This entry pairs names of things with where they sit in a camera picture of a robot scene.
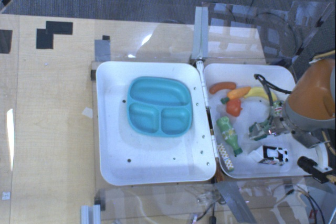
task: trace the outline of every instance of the black square marker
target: black square marker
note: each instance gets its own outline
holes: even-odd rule
[[[36,49],[53,49],[53,34],[47,34],[45,29],[36,30]]]
[[[4,4],[4,6],[7,6],[11,0],[1,0],[2,4]]]
[[[73,23],[47,21],[46,33],[56,35],[72,35]]]
[[[0,54],[10,53],[12,47],[12,30],[0,30]]]

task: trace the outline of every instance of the plastic toy food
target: plastic toy food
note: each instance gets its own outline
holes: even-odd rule
[[[224,89],[234,90],[236,88],[236,83],[234,82],[220,82],[211,86],[209,93],[215,94],[216,92]]]
[[[243,152],[243,150],[238,145],[238,136],[236,134],[235,129],[230,124],[228,117],[221,117],[217,120],[217,125],[224,137],[224,140],[227,144],[229,144],[235,155],[238,155]]]
[[[222,143],[217,145],[218,152],[220,156],[222,157],[222,160],[226,166],[226,169],[228,172],[232,172],[234,170],[233,163],[229,157],[229,154],[227,154],[226,149]]]
[[[273,102],[278,99],[275,93],[273,93],[272,91],[271,91],[271,95],[272,95]],[[268,100],[268,96],[265,90],[263,89],[263,87],[251,88],[250,91],[244,96],[244,98],[248,98],[248,97],[262,97]]]
[[[250,86],[234,89],[227,93],[226,98],[221,99],[220,101],[223,104],[226,104],[229,100],[238,99],[246,95],[251,90]]]
[[[234,117],[238,117],[240,115],[241,108],[241,100],[233,99],[226,103],[226,112]]]

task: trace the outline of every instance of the blue plate compartment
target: blue plate compartment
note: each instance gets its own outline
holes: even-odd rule
[[[192,122],[190,92],[177,80],[137,78],[128,90],[127,117],[132,128],[142,134],[183,135]]]

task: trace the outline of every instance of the red toy tomato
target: red toy tomato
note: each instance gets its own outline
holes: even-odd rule
[[[234,117],[238,117],[240,115],[241,108],[241,100],[240,99],[232,99],[226,103],[226,112]]]

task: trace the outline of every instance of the green toy bottle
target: green toy bottle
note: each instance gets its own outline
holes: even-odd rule
[[[238,136],[235,129],[233,129],[230,124],[229,118],[224,116],[217,120],[217,126],[219,127],[222,136],[226,143],[228,143],[232,148],[235,155],[243,152],[243,150],[238,145]]]

